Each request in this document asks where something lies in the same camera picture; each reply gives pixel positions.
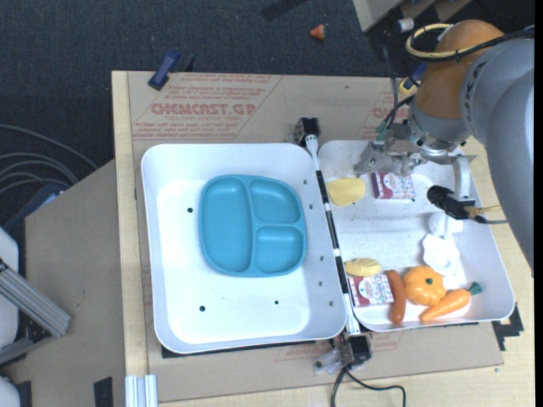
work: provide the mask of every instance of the toy carrot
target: toy carrot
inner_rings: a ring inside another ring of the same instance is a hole
[[[387,277],[394,299],[392,309],[390,310],[390,319],[395,324],[400,324],[406,314],[406,289],[398,271],[387,270]]]
[[[430,321],[442,315],[450,314],[455,310],[462,309],[471,301],[471,297],[482,292],[481,286],[474,282],[469,289],[455,289],[449,291],[437,304],[427,308],[421,315],[422,321]]]

